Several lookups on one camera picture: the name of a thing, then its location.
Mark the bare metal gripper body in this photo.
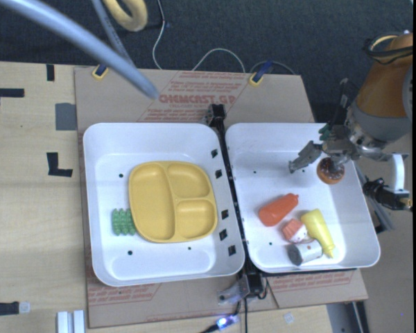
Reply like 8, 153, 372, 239
320, 125, 392, 164

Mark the brown doughnut with sprinkles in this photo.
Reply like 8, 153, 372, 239
315, 156, 347, 186

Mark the white plastic tray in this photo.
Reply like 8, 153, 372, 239
82, 121, 247, 288
225, 121, 382, 275

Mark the orange bottle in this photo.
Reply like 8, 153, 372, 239
257, 192, 300, 228

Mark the yellow bottle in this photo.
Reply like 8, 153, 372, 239
300, 208, 336, 259

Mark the pink and white cupcake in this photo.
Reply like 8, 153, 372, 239
281, 219, 309, 244

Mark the thin black rod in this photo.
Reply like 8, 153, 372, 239
215, 118, 254, 278

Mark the white can with grey lid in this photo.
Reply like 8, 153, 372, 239
286, 241, 324, 267

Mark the yellow divided plate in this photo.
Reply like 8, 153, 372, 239
128, 160, 219, 244

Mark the brown cardboard board red print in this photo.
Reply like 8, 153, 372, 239
73, 67, 369, 329

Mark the green ribbed toy vegetable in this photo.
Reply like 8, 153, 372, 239
111, 207, 137, 237

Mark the black cylinder on white bracket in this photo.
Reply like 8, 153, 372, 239
362, 152, 413, 212

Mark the black block with thin wires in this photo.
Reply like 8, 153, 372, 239
207, 103, 227, 128
243, 271, 268, 298

